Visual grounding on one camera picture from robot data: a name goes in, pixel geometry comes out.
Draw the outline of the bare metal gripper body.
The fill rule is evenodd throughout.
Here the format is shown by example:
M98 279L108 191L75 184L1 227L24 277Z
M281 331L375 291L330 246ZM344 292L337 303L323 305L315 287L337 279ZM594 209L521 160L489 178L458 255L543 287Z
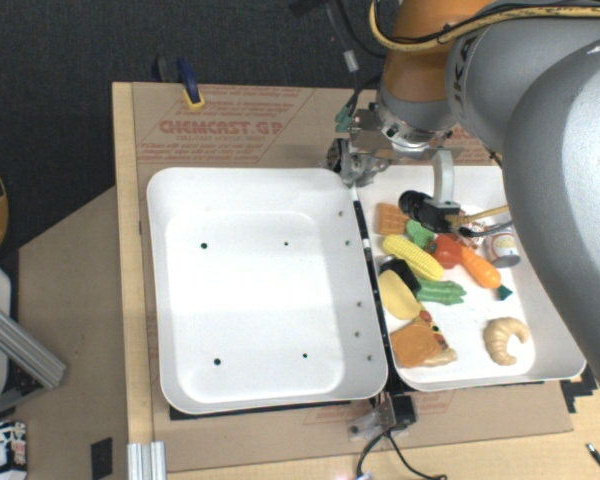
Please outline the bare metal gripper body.
M453 159L461 155L462 147L451 143L452 132L422 131L396 119L391 113L359 109L349 124L349 152L358 157L400 162L431 160L436 153L447 150Z

